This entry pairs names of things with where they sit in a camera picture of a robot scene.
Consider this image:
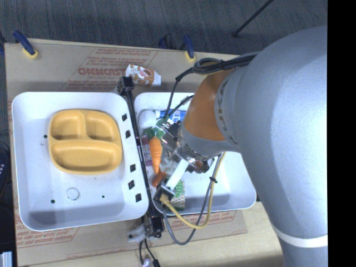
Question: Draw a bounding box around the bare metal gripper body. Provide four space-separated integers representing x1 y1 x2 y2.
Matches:
160 122 215 174

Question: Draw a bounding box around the blue and white packet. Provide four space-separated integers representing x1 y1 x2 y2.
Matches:
155 108 186 122

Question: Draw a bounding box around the orange toy carrot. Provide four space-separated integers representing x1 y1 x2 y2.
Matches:
144 127 163 175

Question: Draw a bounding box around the pink and white small bottle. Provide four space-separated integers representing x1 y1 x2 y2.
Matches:
141 134 154 166

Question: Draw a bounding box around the white rounded object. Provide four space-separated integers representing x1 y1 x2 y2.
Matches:
138 109 157 130

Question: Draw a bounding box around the thin black and white rod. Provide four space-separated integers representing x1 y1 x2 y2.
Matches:
125 89 157 219

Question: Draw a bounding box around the orange toy sausage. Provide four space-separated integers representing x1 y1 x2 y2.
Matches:
151 171 167 188

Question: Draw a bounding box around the green patterned carton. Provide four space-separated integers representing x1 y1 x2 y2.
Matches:
169 180 186 210

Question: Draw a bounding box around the white and brown carton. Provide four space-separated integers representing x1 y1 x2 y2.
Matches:
125 64 162 88

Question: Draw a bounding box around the white plastic tray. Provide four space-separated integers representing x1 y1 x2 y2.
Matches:
133 92 257 216
11 91 150 232

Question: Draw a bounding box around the yellow divided plate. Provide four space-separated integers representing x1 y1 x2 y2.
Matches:
48 108 123 175

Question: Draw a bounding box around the brown cardboard board, red print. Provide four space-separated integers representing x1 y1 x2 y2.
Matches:
4 38 249 261

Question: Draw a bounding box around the black block with thin wires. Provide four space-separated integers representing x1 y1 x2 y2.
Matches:
118 76 136 94
143 215 165 238

